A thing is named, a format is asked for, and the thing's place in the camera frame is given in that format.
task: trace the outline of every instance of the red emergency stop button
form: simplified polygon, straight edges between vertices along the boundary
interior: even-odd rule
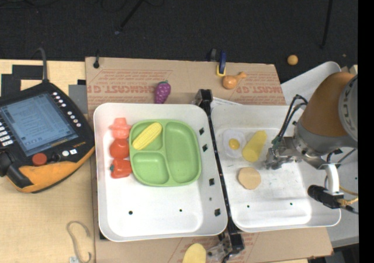
[[[32,158],[31,161],[33,165],[39,167],[47,163],[47,156],[44,153],[36,153]]]

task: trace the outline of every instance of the toy fried egg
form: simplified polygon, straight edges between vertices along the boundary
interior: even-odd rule
[[[238,130],[227,129],[222,136],[225,153],[232,158],[242,157],[241,151],[247,142],[244,134]]]

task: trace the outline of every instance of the blue clamp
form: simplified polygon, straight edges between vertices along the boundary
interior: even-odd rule
[[[224,77],[226,75],[226,52],[221,51],[220,63],[217,66],[217,76]]]

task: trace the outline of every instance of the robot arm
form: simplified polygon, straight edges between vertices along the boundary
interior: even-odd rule
[[[308,194],[331,208],[340,207],[339,177],[334,163],[323,159],[341,147],[358,148],[358,82],[357,75],[336,72],[328,76],[316,89],[297,122],[293,137],[284,137],[291,107],[285,123],[269,148],[265,166],[278,169],[283,163],[305,161],[317,169],[324,169],[328,177],[328,189],[312,185]]]

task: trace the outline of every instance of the orange ball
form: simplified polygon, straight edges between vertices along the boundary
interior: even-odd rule
[[[287,63],[289,65],[295,65],[299,62],[299,59],[296,55],[290,55],[288,58],[287,58]]]

